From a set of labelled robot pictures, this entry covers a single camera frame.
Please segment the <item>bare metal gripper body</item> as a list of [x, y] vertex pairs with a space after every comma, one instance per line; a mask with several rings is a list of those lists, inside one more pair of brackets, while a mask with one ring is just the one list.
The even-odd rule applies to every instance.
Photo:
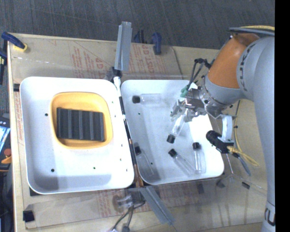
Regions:
[[208, 114], [212, 118], [219, 118], [229, 105], [229, 88], [225, 87], [198, 87], [183, 88], [184, 107]]

